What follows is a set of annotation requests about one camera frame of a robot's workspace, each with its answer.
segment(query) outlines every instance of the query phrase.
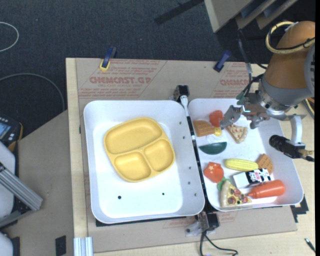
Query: toy pizza slice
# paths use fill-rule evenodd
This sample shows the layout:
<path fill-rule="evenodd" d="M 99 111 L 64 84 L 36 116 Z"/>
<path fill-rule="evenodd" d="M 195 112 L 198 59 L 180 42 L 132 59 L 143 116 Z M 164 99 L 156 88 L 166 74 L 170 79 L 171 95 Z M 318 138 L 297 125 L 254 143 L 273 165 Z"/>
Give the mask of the toy pizza slice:
<path fill-rule="evenodd" d="M 251 202 L 252 200 L 232 185 L 229 180 L 224 181 L 220 194 L 221 207 L 238 206 Z"/>
<path fill-rule="evenodd" d="M 230 133 L 236 143 L 241 143 L 245 140 L 248 133 L 248 128 L 231 124 L 226 127 L 226 130 Z"/>

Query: black floor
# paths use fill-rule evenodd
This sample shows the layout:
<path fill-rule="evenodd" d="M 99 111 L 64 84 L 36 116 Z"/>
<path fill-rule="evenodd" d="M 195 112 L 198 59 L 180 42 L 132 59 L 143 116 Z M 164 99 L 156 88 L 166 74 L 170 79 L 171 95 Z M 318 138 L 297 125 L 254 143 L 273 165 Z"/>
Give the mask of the black floor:
<path fill-rule="evenodd" d="M 273 24 L 315 21 L 315 6 L 315 0 L 298 0 Z M 67 104 L 68 57 L 103 58 L 114 45 L 119 59 L 217 61 L 228 49 L 229 61 L 243 61 L 236 21 L 213 33 L 202 0 L 7 0 L 0 3 L 0 22 L 0 113 L 21 122 L 24 136 L 63 111 L 58 90 Z M 17 35 L 3 23 L 19 32 L 5 51 Z M 248 43 L 260 63 L 271 58 L 264 45 L 269 28 L 253 21 L 243 29 L 255 38 Z M 39 76 L 2 79 L 21 73 Z"/>

